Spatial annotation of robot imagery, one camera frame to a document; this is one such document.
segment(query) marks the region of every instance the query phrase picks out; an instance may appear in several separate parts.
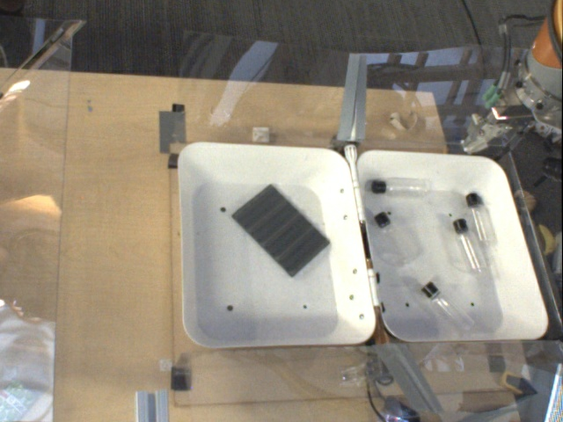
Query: gray carpet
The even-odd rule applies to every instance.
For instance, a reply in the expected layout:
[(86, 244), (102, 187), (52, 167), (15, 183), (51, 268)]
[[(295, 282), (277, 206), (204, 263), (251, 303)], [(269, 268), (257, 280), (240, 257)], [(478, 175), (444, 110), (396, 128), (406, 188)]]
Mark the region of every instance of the gray carpet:
[[(466, 0), (486, 45), (501, 15), (545, 13), (549, 0)], [(31, 0), (26, 15), (81, 18), (75, 69), (174, 76), (184, 31), (308, 49), (404, 52), (476, 43), (460, 0)], [(515, 33), (527, 47), (534, 30)]]

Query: glass vial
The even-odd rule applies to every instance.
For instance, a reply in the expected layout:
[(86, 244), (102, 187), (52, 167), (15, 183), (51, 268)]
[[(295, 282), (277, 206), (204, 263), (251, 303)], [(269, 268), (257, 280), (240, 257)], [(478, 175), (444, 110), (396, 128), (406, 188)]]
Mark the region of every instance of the glass vial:
[(422, 292), (430, 300), (430, 302), (442, 312), (457, 328), (463, 331), (469, 331), (475, 321), (467, 313), (462, 311), (452, 302), (446, 300), (440, 289), (429, 281), (423, 288)]
[(424, 179), (416, 178), (375, 179), (369, 184), (369, 189), (373, 193), (417, 197), (427, 193), (430, 190), (430, 184)]
[(479, 241), (490, 245), (496, 244), (496, 235), (494, 233), (491, 215), (480, 195), (477, 193), (469, 193), (465, 196), (465, 201), (472, 212), (472, 219), (477, 229)]
[(466, 263), (473, 273), (483, 273), (488, 270), (485, 253), (479, 245), (477, 237), (469, 231), (465, 219), (454, 221), (454, 230)]
[(409, 232), (405, 226), (391, 223), (387, 213), (379, 213), (374, 220), (377, 226), (373, 245), (376, 256), (393, 266), (404, 266), (420, 255), (415, 233)]

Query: black cap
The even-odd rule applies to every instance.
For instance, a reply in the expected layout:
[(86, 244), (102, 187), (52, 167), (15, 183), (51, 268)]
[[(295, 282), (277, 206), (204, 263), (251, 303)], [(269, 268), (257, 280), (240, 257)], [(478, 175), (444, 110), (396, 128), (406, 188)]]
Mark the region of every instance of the black cap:
[(376, 220), (376, 224), (380, 229), (384, 229), (386, 226), (391, 224), (391, 219), (386, 213), (379, 213), (374, 217), (374, 219)]
[(437, 296), (440, 293), (440, 289), (432, 282), (429, 281), (424, 287), (422, 288), (422, 292), (431, 299), (432, 297)]
[(467, 221), (465, 219), (457, 219), (456, 221), (454, 221), (454, 229), (456, 230), (456, 233), (458, 233), (458, 235), (467, 233), (467, 231), (469, 231), (469, 229), (467, 228)]
[(483, 200), (477, 193), (468, 193), (465, 196), (465, 201), (467, 202), (468, 207), (478, 207), (483, 204)]
[(375, 179), (371, 182), (371, 192), (373, 193), (385, 193), (387, 192), (387, 184), (380, 179)]

